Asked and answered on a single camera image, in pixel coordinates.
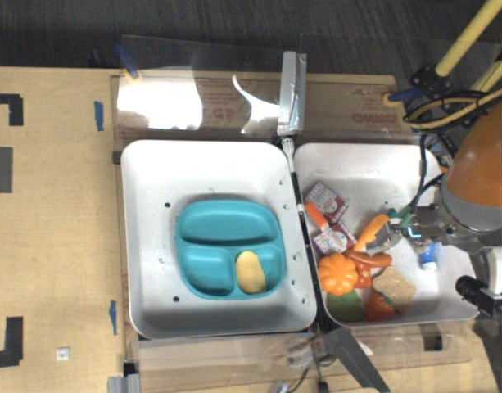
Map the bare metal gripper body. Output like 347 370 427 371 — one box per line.
402 204 487 257

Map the orange carrot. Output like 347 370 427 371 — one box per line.
352 213 392 254

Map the red sausage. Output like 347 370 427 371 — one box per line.
341 249 393 269

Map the blue and white bottle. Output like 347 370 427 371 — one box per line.
418 242 441 271

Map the red packet with yellow star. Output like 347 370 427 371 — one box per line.
353 260 377 290

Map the purple and white carton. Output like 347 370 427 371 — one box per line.
303 182 350 224
311 221 358 258

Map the brown bread slice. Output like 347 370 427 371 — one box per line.
371 265 418 314

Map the orange pumpkin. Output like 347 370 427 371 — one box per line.
317 252 360 297

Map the white plastic tray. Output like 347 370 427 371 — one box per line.
120 138 319 341
293 142 482 329

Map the red tomato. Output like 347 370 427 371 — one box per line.
364 289 400 323

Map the orange bottle with white cap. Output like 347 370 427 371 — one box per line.
304 201 331 233

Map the green toy vegetable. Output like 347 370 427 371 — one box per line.
326 289 366 323

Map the thin black and white rod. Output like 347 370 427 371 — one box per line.
281 137 323 333

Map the yellow potato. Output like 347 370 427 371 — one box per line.
234 250 269 296

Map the blue divided plate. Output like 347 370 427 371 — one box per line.
175 199 287 301

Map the black cylinder on white bracket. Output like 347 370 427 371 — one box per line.
455 245 502 321

